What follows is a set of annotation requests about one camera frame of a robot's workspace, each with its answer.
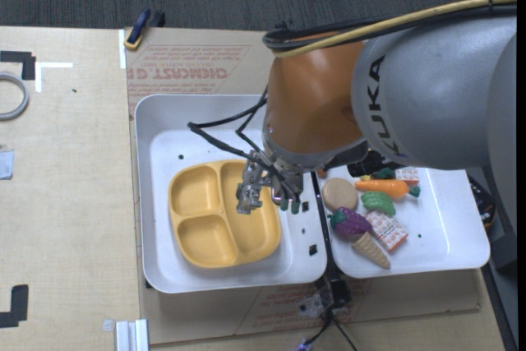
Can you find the tan ice cream cone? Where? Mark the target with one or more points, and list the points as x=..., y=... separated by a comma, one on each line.
x=370, y=248

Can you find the purple grapes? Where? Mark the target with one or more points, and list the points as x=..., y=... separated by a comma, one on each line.
x=351, y=223

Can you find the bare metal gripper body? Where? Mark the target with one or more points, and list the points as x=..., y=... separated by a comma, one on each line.
x=287, y=178

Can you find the yellow divided plate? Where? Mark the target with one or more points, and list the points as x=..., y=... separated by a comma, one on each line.
x=205, y=234

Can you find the white plastic tray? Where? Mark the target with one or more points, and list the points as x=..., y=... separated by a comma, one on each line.
x=164, y=267
x=444, y=230

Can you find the orange carrot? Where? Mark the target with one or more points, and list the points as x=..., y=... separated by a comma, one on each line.
x=384, y=187

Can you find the thin black rod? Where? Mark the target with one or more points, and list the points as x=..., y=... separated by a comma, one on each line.
x=326, y=236

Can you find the small white and orange carton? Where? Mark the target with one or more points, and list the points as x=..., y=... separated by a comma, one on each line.
x=408, y=175

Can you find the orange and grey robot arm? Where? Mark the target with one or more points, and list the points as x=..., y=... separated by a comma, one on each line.
x=431, y=94

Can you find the white tape roll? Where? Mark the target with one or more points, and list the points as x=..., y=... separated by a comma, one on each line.
x=22, y=102

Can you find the tan round biscuit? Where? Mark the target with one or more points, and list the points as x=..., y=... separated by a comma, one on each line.
x=339, y=195

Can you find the brown cardboard board red print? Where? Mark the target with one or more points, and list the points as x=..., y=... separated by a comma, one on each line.
x=185, y=70

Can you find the green pea pod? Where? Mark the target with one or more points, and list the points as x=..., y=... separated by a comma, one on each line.
x=378, y=202

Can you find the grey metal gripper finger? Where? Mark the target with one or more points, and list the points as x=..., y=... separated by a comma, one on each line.
x=257, y=197
x=243, y=201

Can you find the chocolate doughnut with sprinkles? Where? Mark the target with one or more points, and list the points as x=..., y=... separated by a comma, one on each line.
x=487, y=205

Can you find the dark green broccoli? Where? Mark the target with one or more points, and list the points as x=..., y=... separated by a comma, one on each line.
x=384, y=174

